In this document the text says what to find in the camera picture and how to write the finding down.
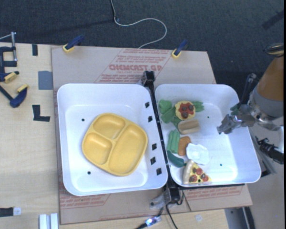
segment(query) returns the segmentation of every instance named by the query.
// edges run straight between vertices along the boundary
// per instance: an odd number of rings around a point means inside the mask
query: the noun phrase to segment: white tray
[[[168,174],[152,101],[146,88],[136,84],[66,84],[58,90],[57,102],[63,183],[71,194],[128,192],[165,185]],[[89,162],[82,153],[82,140],[87,129],[103,113],[123,116],[147,133],[145,155],[128,176],[109,174]]]
[[[231,113],[230,108],[239,102],[234,89],[219,84],[163,84],[156,88],[155,97],[157,102],[164,99],[173,104],[181,100],[204,103],[205,109],[195,116],[201,130],[188,136],[193,144],[201,144],[208,149],[210,162],[200,167],[211,177],[212,182],[184,185],[183,168],[177,168],[169,162],[172,178],[177,184],[183,187],[232,185],[252,183],[260,178],[260,165],[248,128],[235,129],[228,135],[218,134],[216,129],[225,115]],[[161,121],[161,127],[167,145],[169,132],[175,126]]]

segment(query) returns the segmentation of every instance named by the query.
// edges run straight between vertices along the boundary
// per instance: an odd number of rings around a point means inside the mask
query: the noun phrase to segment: pizza slice
[[[184,167],[182,181],[183,184],[194,184],[211,181],[211,178],[190,159]]]

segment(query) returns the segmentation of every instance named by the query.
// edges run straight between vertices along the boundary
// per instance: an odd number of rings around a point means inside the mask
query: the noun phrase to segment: light wood surface
[[[11,43],[1,46],[11,47]],[[0,218],[0,228],[38,228],[40,214],[59,214],[58,173],[54,123],[53,90],[38,89],[38,71],[52,71],[51,46],[38,45],[38,56],[32,55],[31,44],[16,44],[18,66],[6,72],[19,71],[18,77],[2,87],[15,97],[18,87],[27,83],[28,95],[18,108],[12,108],[0,93],[0,208],[20,207],[21,215]],[[4,60],[12,60],[12,52]],[[49,122],[33,121],[32,105],[41,106],[41,115]],[[212,210],[173,214],[178,228],[227,229],[225,211]],[[153,228],[174,228],[170,218]],[[123,228],[133,229],[146,218],[120,219],[73,225],[61,229]]]

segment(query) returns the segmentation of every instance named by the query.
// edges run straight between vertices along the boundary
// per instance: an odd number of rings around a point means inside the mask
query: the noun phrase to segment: yellow plate
[[[146,132],[119,115],[96,117],[82,141],[85,157],[116,176],[127,176],[139,165],[148,143]]]

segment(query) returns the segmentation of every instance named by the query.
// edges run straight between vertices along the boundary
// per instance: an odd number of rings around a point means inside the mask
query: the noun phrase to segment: cardboard
[[[161,189],[77,197],[66,191],[62,182],[60,135],[56,93],[67,83],[137,83],[144,71],[154,71],[154,87],[164,83],[215,83],[207,52],[184,51],[175,59],[171,50],[75,47],[66,53],[53,46],[52,69],[59,172],[61,224],[153,216],[150,200]],[[185,190],[185,200],[171,207],[182,213],[252,205],[246,185]]]

